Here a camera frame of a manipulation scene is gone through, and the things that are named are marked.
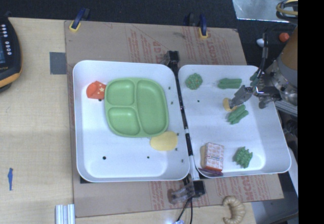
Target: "blue tape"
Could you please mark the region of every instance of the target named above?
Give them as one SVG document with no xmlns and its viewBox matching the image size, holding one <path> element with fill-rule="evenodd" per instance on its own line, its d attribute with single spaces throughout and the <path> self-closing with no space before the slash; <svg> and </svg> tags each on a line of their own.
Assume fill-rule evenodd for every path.
<svg viewBox="0 0 324 224">
<path fill-rule="evenodd" d="M 13 171 L 13 169 L 10 167 L 10 168 L 9 168 L 9 173 L 8 173 L 9 191 L 12 190 L 12 178 L 13 178 L 12 171 Z"/>
</svg>

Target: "cable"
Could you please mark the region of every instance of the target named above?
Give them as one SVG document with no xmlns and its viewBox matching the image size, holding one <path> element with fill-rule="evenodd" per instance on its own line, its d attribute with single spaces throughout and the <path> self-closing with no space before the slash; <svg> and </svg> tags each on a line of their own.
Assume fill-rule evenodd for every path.
<svg viewBox="0 0 324 224">
<path fill-rule="evenodd" d="M 269 53 L 269 51 L 268 51 L 268 48 L 269 48 L 268 35 L 270 33 L 272 33 L 273 31 L 287 30 L 287 27 L 290 27 L 291 25 L 287 24 L 287 25 L 285 25 L 285 27 L 281 27 L 281 24 L 274 24 L 271 27 L 265 29 L 265 31 L 262 35 L 264 45 L 263 45 L 263 50 L 262 50 L 261 63 L 260 63 L 258 70 L 255 72 L 257 79 L 260 79 L 262 73 L 264 72 L 265 62 L 268 58 L 268 53 Z"/>
<path fill-rule="evenodd" d="M 293 7 L 298 9 L 298 0 L 284 0 L 276 6 L 276 16 L 280 19 L 288 20 L 292 23 L 297 24 L 298 22 L 298 11 L 289 11 L 285 8 Z"/>
<path fill-rule="evenodd" d="M 193 216 L 193 209 L 192 209 L 192 197 L 188 198 L 188 200 L 186 201 L 185 205 L 182 208 L 182 211 L 179 215 L 179 217 L 177 218 L 176 222 L 178 222 L 183 214 L 183 212 L 185 211 L 186 207 L 188 206 L 188 203 L 190 203 L 190 207 L 191 207 L 191 217 L 190 217 L 190 224 L 192 223 L 192 216 Z"/>
</svg>

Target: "tan toy object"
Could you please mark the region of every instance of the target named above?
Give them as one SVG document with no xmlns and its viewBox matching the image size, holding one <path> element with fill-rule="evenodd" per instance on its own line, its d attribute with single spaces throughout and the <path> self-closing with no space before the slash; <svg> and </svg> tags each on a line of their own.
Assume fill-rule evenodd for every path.
<svg viewBox="0 0 324 224">
<path fill-rule="evenodd" d="M 232 217 L 224 217 L 225 224 L 239 224 L 245 216 L 245 206 L 235 196 L 226 196 L 223 200 L 223 206 L 229 205 Z"/>
</svg>

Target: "brown cardboard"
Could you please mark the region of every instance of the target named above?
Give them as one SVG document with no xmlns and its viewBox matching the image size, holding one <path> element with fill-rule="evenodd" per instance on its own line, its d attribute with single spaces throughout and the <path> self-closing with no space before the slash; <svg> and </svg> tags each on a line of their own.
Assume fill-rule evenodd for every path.
<svg viewBox="0 0 324 224">
<path fill-rule="evenodd" d="M 160 63 L 167 51 L 178 51 L 179 66 L 246 65 L 235 29 L 208 28 L 208 38 L 199 36 L 197 27 L 144 25 L 82 21 L 77 32 L 66 21 L 70 132 L 73 192 L 76 217 L 182 208 L 171 204 L 168 191 L 183 187 L 182 181 L 85 183 L 76 168 L 72 70 L 81 60 Z M 222 204 L 227 195 L 242 202 L 283 198 L 277 174 L 238 176 L 204 180 L 206 194 L 193 206 Z"/>
</svg>

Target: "green plate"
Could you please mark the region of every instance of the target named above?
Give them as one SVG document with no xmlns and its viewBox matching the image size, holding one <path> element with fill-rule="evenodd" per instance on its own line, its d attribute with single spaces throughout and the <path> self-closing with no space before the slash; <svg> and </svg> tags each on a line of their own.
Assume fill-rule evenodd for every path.
<svg viewBox="0 0 324 224">
<path fill-rule="evenodd" d="M 119 78 L 105 90 L 105 113 L 110 129 L 123 137 L 153 137 L 169 125 L 163 88 L 146 78 Z"/>
</svg>

